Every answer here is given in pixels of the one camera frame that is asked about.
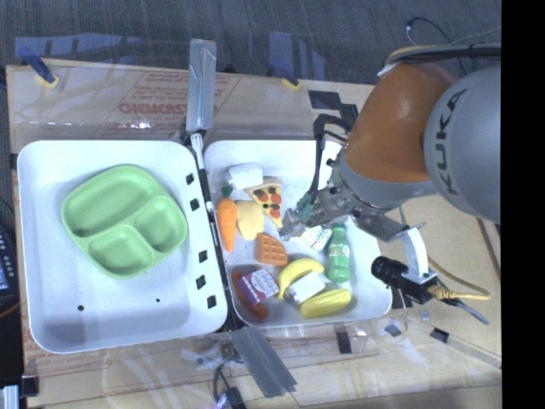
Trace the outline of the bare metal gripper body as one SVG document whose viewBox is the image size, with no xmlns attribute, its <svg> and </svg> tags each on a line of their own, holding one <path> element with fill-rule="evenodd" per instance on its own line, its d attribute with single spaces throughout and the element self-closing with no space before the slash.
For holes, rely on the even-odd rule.
<svg viewBox="0 0 545 409">
<path fill-rule="evenodd" d="M 332 227 L 344 223 L 349 217 L 359 219 L 363 215 L 363 207 L 346 188 L 325 187 L 310 196 L 304 215 L 306 227 Z"/>
</svg>

